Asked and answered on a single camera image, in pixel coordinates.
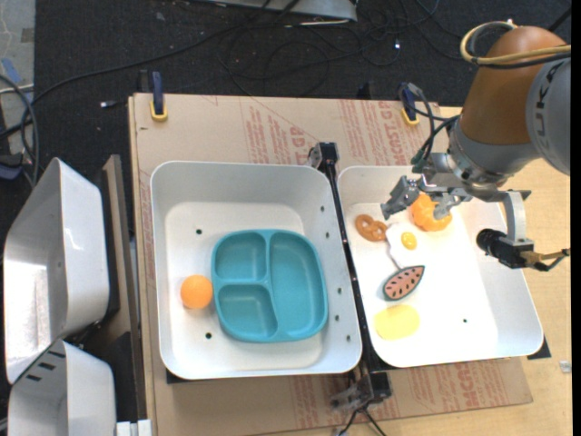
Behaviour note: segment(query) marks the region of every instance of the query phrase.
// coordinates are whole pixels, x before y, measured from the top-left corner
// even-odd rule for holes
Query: cardboard sheet
[[[340,427],[330,407],[347,376],[296,376],[168,383],[159,352],[149,181],[171,160],[305,164],[318,142],[339,147],[340,168],[406,165],[428,136],[407,126],[399,102],[166,95],[168,119],[150,116],[148,94],[130,99],[133,160],[141,215],[144,363],[149,417],[159,436],[242,436]],[[435,114],[438,106],[432,105]],[[439,137],[435,150],[447,143]],[[532,401],[520,359],[454,363],[389,372],[394,395],[370,408],[377,420]]]

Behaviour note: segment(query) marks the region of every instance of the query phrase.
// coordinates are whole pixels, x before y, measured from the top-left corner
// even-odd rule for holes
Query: toy orange slice
[[[426,267],[409,266],[395,272],[383,285],[383,293],[389,301],[398,301],[418,287]]]

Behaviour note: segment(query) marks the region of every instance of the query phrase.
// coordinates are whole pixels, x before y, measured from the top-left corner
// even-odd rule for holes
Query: orange fruit
[[[188,276],[182,282],[180,296],[183,305],[189,309],[202,309],[212,301],[212,282],[201,274]]]

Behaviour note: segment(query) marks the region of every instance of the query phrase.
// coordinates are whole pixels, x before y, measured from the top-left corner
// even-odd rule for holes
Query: fried egg
[[[426,235],[413,223],[393,223],[385,232],[389,255],[399,268],[426,265],[430,250]]]

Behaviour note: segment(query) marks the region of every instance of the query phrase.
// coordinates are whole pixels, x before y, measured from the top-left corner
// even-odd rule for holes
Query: teal plate
[[[212,283],[220,324],[240,341],[299,341],[327,322],[320,259],[301,234],[252,230],[222,237],[212,252]]]

